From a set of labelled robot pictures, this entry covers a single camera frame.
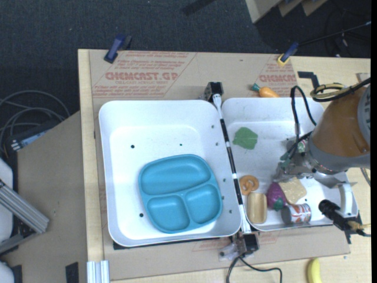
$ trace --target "black cable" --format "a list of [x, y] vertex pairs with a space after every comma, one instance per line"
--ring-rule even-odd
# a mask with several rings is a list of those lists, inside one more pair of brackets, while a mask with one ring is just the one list
[[295, 100], [295, 91], [296, 90], [299, 90], [301, 95], [302, 95], [302, 98], [305, 102], [305, 107], [306, 107], [306, 111], [307, 111], [307, 114], [311, 120], [311, 122], [313, 123], [314, 126], [317, 125], [317, 123], [314, 121], [313, 119], [313, 116], [312, 116], [312, 113], [310, 112], [310, 108], [309, 108], [309, 104], [307, 103], [307, 99], [306, 99], [306, 96], [305, 96], [305, 93], [302, 91], [302, 89], [299, 87], [299, 86], [294, 86], [291, 88], [290, 90], [290, 98], [291, 98], [291, 105], [292, 105], [292, 112], [293, 112], [293, 117], [295, 119], [295, 134], [296, 134], [296, 141], [295, 143], [293, 144], [293, 149], [292, 149], [292, 152], [290, 152], [290, 154], [288, 155], [288, 158], [291, 159], [292, 156], [294, 156], [296, 154], [296, 151], [297, 151], [297, 147], [298, 147], [298, 144], [301, 142], [300, 140], [300, 123], [299, 123], [299, 118], [297, 116], [297, 110], [296, 110], [296, 100]]
[[358, 90], [358, 89], [360, 89], [360, 88], [362, 88], [362, 87], [364, 87], [364, 86], [366, 86], [370, 83], [371, 83], [371, 78], [367, 78], [366, 80], [362, 81], [361, 83], [357, 83], [353, 86], [346, 88], [344, 91], [341, 91], [339, 94], [336, 94], [335, 96], [323, 97], [323, 98], [316, 97], [318, 92], [321, 92], [325, 89], [332, 89], [332, 87], [327, 87], [326, 85], [320, 85], [320, 86], [318, 86], [318, 87], [316, 87], [315, 89], [312, 90], [311, 95], [312, 95], [314, 101], [317, 101], [317, 102], [320, 102], [320, 103], [328, 102], [328, 101], [334, 101], [334, 100], [337, 100], [341, 97], [347, 96], [348, 94], [354, 93], [356, 90]]
[[[299, 138], [299, 143], [300, 143], [302, 140], [307, 139], [307, 138], [312, 134], [312, 132], [313, 132], [313, 131], [310, 131], [310, 132], [304, 134], [303, 136], [301, 136], [301, 137]], [[293, 145], [291, 145], [291, 147], [289, 148], [289, 150], [287, 151], [287, 153], [290, 153], [290, 152], [293, 150], [293, 148], [294, 148], [295, 146], [297, 146], [297, 143], [294, 143]]]
[[356, 233], [363, 237], [370, 237], [370, 238], [372, 237], [372, 234], [365, 233], [362, 229], [357, 229]]
[[228, 269], [228, 272], [227, 272], [227, 275], [226, 275], [226, 282], [227, 282], [227, 283], [230, 283], [230, 274], [231, 274], [231, 272], [232, 272], [232, 270], [233, 270], [233, 268], [234, 268], [234, 266], [236, 265], [236, 263], [237, 263], [238, 260], [241, 260], [242, 263], [244, 263], [246, 266], [248, 266], [249, 268], [251, 268], [251, 269], [253, 269], [253, 270], [255, 270], [255, 271], [259, 271], [259, 272], [279, 271], [279, 273], [280, 273], [280, 281], [279, 281], [279, 282], [280, 282], [280, 283], [283, 282], [283, 272], [282, 272], [282, 270], [281, 270], [280, 268], [278, 268], [278, 267], [268, 268], [268, 269], [260, 269], [260, 268], [256, 268], [256, 267], [253, 267], [253, 266], [251, 266], [250, 264], [248, 264], [248, 263], [242, 258], [242, 255], [240, 255], [240, 256], [236, 257], [236, 258], [232, 261], [232, 263], [230, 264], [230, 266], [229, 266], [229, 269]]
[[316, 39], [308, 40], [308, 41], [300, 43], [299, 46], [304, 46], [304, 45], [308, 45], [308, 44], [311, 44], [311, 43], [314, 43], [314, 42], [318, 42], [320, 40], [324, 40], [324, 39], [327, 39], [327, 38], [334, 37], [335, 35], [345, 34], [345, 33], [349, 32], [349, 31], [353, 31], [353, 30], [361, 28], [361, 27], [369, 26], [371, 23], [372, 23], [372, 21], [368, 21], [368, 22], [365, 22], [365, 23], [360, 24], [358, 26], [348, 28], [348, 29], [346, 29], [344, 31], [343, 30], [342, 31], [338, 31], [338, 32], [334, 32], [333, 34], [330, 34], [330, 35], [324, 35], [324, 36], [316, 38]]
[[256, 268], [256, 267], [253, 267], [251, 266], [250, 264], [248, 264], [242, 257], [240, 257], [240, 260], [248, 267], [250, 267], [251, 269], [255, 270], [255, 271], [260, 271], [260, 272], [267, 272], [267, 271], [279, 271], [280, 273], [280, 283], [283, 282], [283, 272], [282, 270], [279, 268], [279, 267], [273, 267], [273, 268], [268, 268], [268, 269], [260, 269], [260, 268]]
[[0, 131], [2, 130], [6, 130], [6, 129], [10, 129], [12, 128], [12, 126], [40, 126], [41, 124], [37, 124], [37, 123], [17, 123], [17, 124], [14, 124], [14, 125], [8, 125], [6, 127], [3, 127], [3, 128], [0, 128]]
[[302, 91], [302, 89], [299, 87], [299, 86], [294, 86], [292, 87], [292, 89], [290, 90], [290, 97], [292, 99], [292, 108], [294, 108], [294, 113], [296, 114], [295, 116], [297, 117], [297, 112], [296, 112], [296, 102], [295, 102], [295, 91], [299, 90], [301, 95], [302, 95], [302, 98], [304, 100], [304, 103], [305, 103], [305, 108], [306, 108], [306, 111], [307, 111], [307, 114], [311, 120], [311, 122], [313, 123], [314, 126], [317, 125], [316, 121], [313, 119], [312, 117], [312, 114], [310, 112], [310, 108], [309, 108], [309, 104], [307, 103], [307, 99], [306, 99], [306, 96], [305, 96], [305, 93]]
[[[14, 119], [17, 119], [20, 115], [23, 115], [24, 113], [26, 112], [31, 112], [31, 111], [39, 111], [39, 112], [43, 112], [43, 113], [51, 113], [51, 115], [55, 116], [60, 122], [62, 122], [64, 119], [62, 118], [61, 115], [57, 114], [56, 112], [53, 112], [49, 109], [46, 109], [46, 108], [39, 108], [39, 107], [35, 107], [35, 108], [29, 108], [29, 109], [25, 109], [25, 110], [22, 110], [16, 114], [14, 114], [8, 121], [7, 123], [4, 125], [4, 127], [7, 127], [7, 126], [12, 126], [13, 124], [13, 120]], [[5, 135], [5, 129], [3, 129], [1, 132], [0, 132], [0, 152], [1, 153], [5, 153], [5, 150], [3, 149], [3, 138], [4, 138], [4, 135]]]
[[[370, 26], [371, 25], [371, 15], [370, 15], [370, 12], [355, 12], [355, 11], [350, 11], [348, 9], [340, 7], [333, 0], [330, 0], [330, 1], [334, 4], [334, 6], [336, 7], [336, 9], [334, 11], [332, 11], [329, 14], [329, 16], [327, 17], [327, 19], [326, 19], [324, 34], [325, 35], [328, 34], [329, 23], [330, 22], [335, 22], [335, 18], [334, 19], [332, 18], [333, 14], [336, 13], [336, 12], [338, 12], [338, 13], [340, 13], [340, 30], [341, 30], [341, 31], [339, 31], [339, 33], [341, 34], [341, 40], [343, 42], [342, 44], [345, 47], [345, 52], [347, 52], [347, 54], [348, 54], [349, 57], [356, 57], [355, 54], [352, 53], [351, 49], [350, 49], [351, 46], [352, 46], [352, 43], [354, 43], [354, 45], [355, 45], [355, 42], [353, 42], [351, 40], [352, 39], [356, 39], [356, 40], [363, 41], [366, 44], [365, 47], [366, 47], [366, 49], [368, 49], [368, 55], [370, 55], [370, 50], [371, 50], [370, 41], [371, 41], [371, 38], [370, 37], [365, 37], [365, 36], [361, 35], [360, 33], [355, 33], [355, 32], [352, 31], [352, 29], [354, 29], [353, 27], [351, 27], [351, 30], [350, 30], [346, 26], [346, 15], [350, 15], [351, 16], [351, 17], [348, 17], [348, 20], [352, 19], [352, 21], [354, 21], [356, 19], [358, 24], [360, 24], [361, 22], [364, 22], [363, 24], [358, 25], [359, 27]], [[341, 57], [340, 56], [341, 51], [340, 51], [339, 43], [336, 43], [336, 41], [335, 41], [335, 35], [332, 34], [332, 36], [333, 37], [324, 40], [326, 52], [331, 57], [334, 57], [334, 56]]]

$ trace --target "dark carpet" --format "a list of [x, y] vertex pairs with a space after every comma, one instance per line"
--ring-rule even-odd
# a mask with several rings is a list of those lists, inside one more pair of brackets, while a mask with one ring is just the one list
[[[80, 109], [77, 49], [109, 49], [118, 33], [133, 37], [132, 50], [283, 53], [371, 20], [371, 0], [329, 0], [308, 17], [301, 6], [284, 18], [273, 8], [256, 24], [245, 0], [0, 0], [0, 10], [0, 99], [46, 91], [70, 113]], [[371, 26], [297, 55], [370, 58]], [[14, 101], [59, 109], [36, 94]], [[0, 128], [15, 111], [0, 104]]]

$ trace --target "cardboard board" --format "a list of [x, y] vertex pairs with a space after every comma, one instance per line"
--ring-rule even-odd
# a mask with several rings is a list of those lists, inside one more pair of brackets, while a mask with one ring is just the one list
[[18, 192], [49, 219], [49, 224], [45, 233], [20, 244], [1, 259], [11, 267], [21, 266], [24, 283], [66, 282], [66, 267], [75, 263], [80, 282], [85, 282], [80, 113], [17, 154]]
[[[106, 51], [89, 50], [95, 142], [105, 259], [111, 279], [227, 268], [219, 249], [228, 238], [118, 249], [107, 226], [107, 205], [98, 111], [110, 100], [178, 100], [199, 98], [211, 81], [223, 83], [223, 99], [256, 97], [251, 86], [268, 86], [288, 96], [296, 85], [291, 64], [280, 67], [277, 55], [194, 52], [122, 51], [113, 64], [103, 60]], [[258, 233], [260, 249], [253, 264], [287, 261], [349, 252], [345, 235], [333, 226]]]

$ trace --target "blue clamp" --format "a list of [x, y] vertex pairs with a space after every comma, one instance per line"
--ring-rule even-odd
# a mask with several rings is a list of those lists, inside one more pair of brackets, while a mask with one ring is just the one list
[[282, 54], [280, 55], [279, 58], [277, 58], [277, 63], [281, 66], [284, 66], [288, 60], [289, 60], [289, 57], [291, 55], [294, 55], [297, 51], [299, 47], [299, 43], [298, 42], [294, 42], [289, 48], [288, 50], [285, 52], [285, 54]]
[[[115, 37], [113, 46], [110, 48], [110, 50], [105, 55], [104, 60], [106, 62], [113, 63], [118, 56], [117, 51], [123, 46], [125, 41], [126, 41], [125, 35], [118, 34]], [[131, 36], [127, 36], [127, 46], [129, 46], [130, 42], [131, 42]]]

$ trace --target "carrot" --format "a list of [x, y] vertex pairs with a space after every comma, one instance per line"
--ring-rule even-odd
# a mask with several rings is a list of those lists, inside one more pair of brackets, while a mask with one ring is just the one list
[[259, 95], [261, 97], [280, 97], [275, 91], [269, 87], [261, 87], [259, 89]]
[[257, 83], [254, 83], [252, 90], [258, 91], [261, 97], [280, 97], [275, 91], [269, 87], [259, 87]]

